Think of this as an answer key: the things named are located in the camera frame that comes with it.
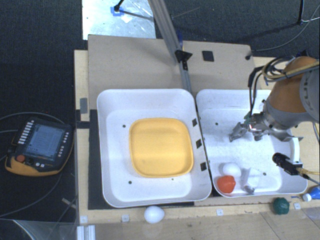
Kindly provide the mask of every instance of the black floor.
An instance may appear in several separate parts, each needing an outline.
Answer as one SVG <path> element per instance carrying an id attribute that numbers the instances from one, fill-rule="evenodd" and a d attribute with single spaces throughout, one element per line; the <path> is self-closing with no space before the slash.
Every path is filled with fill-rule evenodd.
<path id="1" fill-rule="evenodd" d="M 300 0 L 165 1 L 174 26 L 185 40 L 248 44 L 252 50 L 260 50 L 289 41 L 307 24 L 297 24 Z M 308 20 L 319 3 L 305 0 L 303 19 Z M 86 48 L 87 42 L 82 40 L 82 0 L 0 0 L 0 117 L 42 112 L 74 126 L 73 51 Z M 254 51 L 253 55 L 296 55 L 305 49 L 319 58 L 319 20 L 312 21 L 288 45 Z M 0 131 L 17 129 L 26 118 L 0 121 Z M 12 137 L 13 133 L 0 133 L 0 158 Z M 74 170 L 72 155 L 61 181 L 48 197 L 5 218 L 57 221 L 67 208 L 61 199 L 75 197 Z M 58 178 L 14 175 L 0 161 L 0 217 L 41 198 Z M 70 209 L 62 221 L 72 222 L 75 217 Z"/>

